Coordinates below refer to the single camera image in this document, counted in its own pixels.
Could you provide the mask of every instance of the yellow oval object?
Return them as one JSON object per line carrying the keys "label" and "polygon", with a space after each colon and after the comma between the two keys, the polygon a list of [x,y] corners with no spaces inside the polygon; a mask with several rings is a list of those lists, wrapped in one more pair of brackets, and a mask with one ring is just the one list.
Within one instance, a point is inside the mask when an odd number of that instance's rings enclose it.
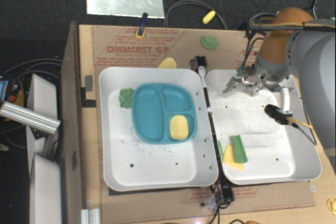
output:
{"label": "yellow oval object", "polygon": [[203,17],[202,23],[205,25],[208,24],[215,17],[215,15],[216,12],[214,10],[208,12],[208,14]]}
{"label": "yellow oval object", "polygon": [[158,68],[176,68],[177,63],[174,58],[168,57],[164,59],[158,66]]}
{"label": "yellow oval object", "polygon": [[183,115],[173,116],[169,123],[170,136],[174,140],[184,140],[188,138],[188,121]]}

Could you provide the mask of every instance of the yellow object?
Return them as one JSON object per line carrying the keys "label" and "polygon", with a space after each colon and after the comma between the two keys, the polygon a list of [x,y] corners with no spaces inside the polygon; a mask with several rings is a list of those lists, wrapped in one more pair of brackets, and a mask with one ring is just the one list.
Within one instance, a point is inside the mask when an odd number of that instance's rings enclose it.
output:
{"label": "yellow object", "polygon": [[140,28],[137,29],[135,36],[137,39],[143,39],[145,37],[146,29],[143,30],[142,36],[139,36],[139,30]]}
{"label": "yellow object", "polygon": [[336,216],[336,199],[328,199],[327,206],[329,211],[332,212],[334,216]]}
{"label": "yellow object", "polygon": [[188,138],[188,121],[183,115],[173,116],[169,123],[170,136],[174,140],[184,140]]}
{"label": "yellow object", "polygon": [[158,68],[176,68],[177,63],[174,58],[168,57],[164,59],[158,66]]}
{"label": "yellow object", "polygon": [[301,124],[301,125],[303,125],[305,127],[308,127],[309,129],[312,129],[312,130],[314,129],[313,126],[311,126],[311,125],[309,125],[309,124],[307,124],[305,122],[299,121],[299,120],[297,120],[295,118],[292,118],[292,117],[287,117],[286,120],[289,121],[289,122],[291,122],[291,123]]}
{"label": "yellow object", "polygon": [[244,168],[243,163],[237,163],[236,155],[235,155],[235,148],[231,144],[226,145],[224,157],[223,157],[223,163],[228,166],[231,166],[232,168],[238,169],[240,171],[242,171]]}
{"label": "yellow object", "polygon": [[208,24],[216,15],[216,12],[214,10],[210,11],[207,15],[205,15],[202,19],[203,24]]}

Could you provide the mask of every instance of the green strip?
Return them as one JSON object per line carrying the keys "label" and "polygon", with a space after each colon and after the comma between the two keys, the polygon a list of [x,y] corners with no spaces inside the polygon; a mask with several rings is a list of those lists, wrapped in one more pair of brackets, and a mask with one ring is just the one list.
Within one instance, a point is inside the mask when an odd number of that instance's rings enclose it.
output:
{"label": "green strip", "polygon": [[220,158],[221,160],[223,161],[223,158],[224,158],[224,153],[223,153],[223,148],[222,148],[222,144],[220,141],[218,141],[218,148],[219,148],[219,154],[220,154]]}
{"label": "green strip", "polygon": [[232,141],[233,141],[233,147],[235,148],[237,163],[247,162],[247,156],[245,154],[244,146],[241,141],[240,135],[233,135]]}

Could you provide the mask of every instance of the green leaf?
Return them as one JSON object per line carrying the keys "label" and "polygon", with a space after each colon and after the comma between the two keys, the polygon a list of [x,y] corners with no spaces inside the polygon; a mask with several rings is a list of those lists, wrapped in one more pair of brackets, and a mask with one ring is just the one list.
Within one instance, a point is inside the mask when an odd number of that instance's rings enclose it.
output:
{"label": "green leaf", "polygon": [[119,102],[121,108],[132,108],[133,93],[134,90],[131,88],[120,90]]}

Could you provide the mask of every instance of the green round object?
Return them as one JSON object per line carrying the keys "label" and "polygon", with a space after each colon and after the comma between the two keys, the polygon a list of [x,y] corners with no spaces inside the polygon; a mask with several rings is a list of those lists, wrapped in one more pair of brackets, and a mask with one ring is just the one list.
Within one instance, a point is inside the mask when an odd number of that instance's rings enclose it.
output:
{"label": "green round object", "polygon": [[202,37],[201,42],[202,42],[203,47],[206,49],[214,50],[214,49],[217,49],[218,47],[217,38],[210,36],[210,35],[206,35]]}

